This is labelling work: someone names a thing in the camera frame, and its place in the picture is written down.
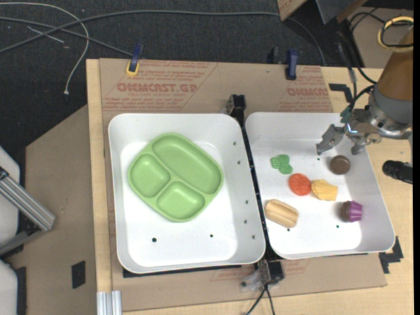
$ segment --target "wooden edge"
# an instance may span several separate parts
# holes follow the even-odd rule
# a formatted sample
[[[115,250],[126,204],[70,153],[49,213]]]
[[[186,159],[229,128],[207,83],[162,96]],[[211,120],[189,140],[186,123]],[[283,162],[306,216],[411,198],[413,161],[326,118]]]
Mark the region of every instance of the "wooden edge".
[[[99,60],[86,60],[86,70],[91,145],[96,290],[110,293],[112,291],[111,250],[108,227]]]

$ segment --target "brown round object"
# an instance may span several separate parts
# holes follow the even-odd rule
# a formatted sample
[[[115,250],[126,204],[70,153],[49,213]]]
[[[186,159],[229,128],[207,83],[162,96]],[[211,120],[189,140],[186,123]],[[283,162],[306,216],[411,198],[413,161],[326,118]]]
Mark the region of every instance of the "brown round object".
[[[350,169],[350,160],[344,155],[334,156],[329,162],[329,168],[336,175],[343,175]]]

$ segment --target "red tomato slice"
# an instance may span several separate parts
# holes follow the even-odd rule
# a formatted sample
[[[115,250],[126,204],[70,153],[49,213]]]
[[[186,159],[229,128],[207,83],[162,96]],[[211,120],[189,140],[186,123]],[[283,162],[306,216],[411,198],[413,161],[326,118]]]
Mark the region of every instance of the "red tomato slice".
[[[305,196],[310,193],[312,183],[306,175],[295,173],[289,178],[289,187],[292,192],[299,196]]]

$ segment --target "green plate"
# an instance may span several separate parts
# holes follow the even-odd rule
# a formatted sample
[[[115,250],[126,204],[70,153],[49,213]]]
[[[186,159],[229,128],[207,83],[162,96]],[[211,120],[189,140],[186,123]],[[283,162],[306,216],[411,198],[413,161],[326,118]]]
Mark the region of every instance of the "green plate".
[[[190,221],[218,194],[220,165],[204,150],[176,133],[153,139],[134,159],[129,184],[144,202],[175,222]]]

